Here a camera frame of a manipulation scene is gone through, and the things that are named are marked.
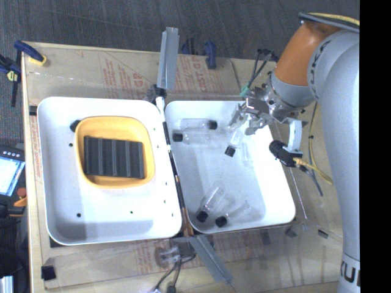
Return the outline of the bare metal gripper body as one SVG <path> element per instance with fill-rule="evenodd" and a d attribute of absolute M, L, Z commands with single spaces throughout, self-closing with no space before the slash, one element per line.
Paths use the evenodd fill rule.
<path fill-rule="evenodd" d="M 296 85 L 267 85 L 265 88 L 243 87 L 246 99 L 243 111 L 268 121 L 286 122 L 297 118 L 303 108 L 303 87 Z"/>

